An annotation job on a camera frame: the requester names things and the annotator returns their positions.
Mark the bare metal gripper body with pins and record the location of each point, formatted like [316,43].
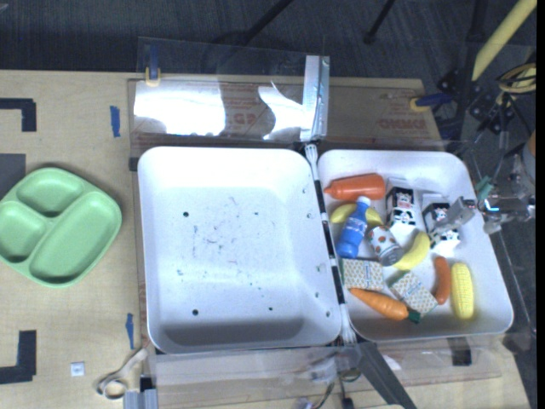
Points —
[508,207]

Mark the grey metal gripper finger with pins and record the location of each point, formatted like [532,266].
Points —
[461,212]

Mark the cow print milk carton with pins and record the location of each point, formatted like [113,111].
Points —
[401,209]
[438,216]

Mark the yellow banana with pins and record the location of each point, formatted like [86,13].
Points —
[415,254]
[340,213]

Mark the orange sausage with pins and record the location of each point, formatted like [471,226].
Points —
[442,280]

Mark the white plastic tray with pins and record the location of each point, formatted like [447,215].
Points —
[238,245]
[485,279]

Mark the yellow corn cob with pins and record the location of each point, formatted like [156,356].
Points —
[462,290]

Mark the white can with orange print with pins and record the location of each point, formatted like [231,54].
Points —
[385,245]

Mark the patterned beige packet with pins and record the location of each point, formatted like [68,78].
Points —
[414,293]
[363,274]

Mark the orange squeeze bottle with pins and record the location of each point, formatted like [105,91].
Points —
[357,186]

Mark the blue bottle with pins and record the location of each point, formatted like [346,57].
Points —
[352,230]

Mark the orange carrot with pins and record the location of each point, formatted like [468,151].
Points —
[381,304]

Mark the thin black and white rod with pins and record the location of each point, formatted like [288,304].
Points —
[327,232]

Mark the green divided plate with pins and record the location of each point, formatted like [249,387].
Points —
[64,228]

